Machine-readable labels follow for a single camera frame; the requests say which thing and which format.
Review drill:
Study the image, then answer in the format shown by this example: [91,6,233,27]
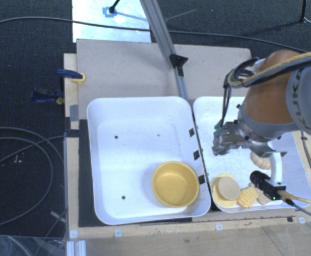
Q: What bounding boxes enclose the beige croissant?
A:
[250,151,272,170]

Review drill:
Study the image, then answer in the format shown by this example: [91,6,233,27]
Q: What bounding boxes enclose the black cylinder on white bracket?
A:
[249,150,288,201]

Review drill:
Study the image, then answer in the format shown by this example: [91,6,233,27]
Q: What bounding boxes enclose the pale wood board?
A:
[63,38,311,240]

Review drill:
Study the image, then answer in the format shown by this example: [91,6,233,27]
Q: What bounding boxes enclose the yellow waffle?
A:
[236,186,259,209]

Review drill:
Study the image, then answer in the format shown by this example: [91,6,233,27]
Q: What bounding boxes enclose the yellow round plate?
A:
[210,173,238,209]

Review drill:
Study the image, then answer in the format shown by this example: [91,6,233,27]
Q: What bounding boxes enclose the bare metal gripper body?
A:
[213,120,273,157]

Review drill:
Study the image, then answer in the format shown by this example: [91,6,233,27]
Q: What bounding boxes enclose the tan round biscuit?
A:
[217,176,242,201]

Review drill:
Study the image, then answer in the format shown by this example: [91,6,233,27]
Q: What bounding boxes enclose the beige cracker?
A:
[249,182,273,205]

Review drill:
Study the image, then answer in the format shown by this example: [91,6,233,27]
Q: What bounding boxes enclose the white plastic tray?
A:
[86,96,212,226]
[192,96,311,214]

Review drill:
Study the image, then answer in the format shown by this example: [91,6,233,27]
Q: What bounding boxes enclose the yellow bowl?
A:
[151,161,200,208]

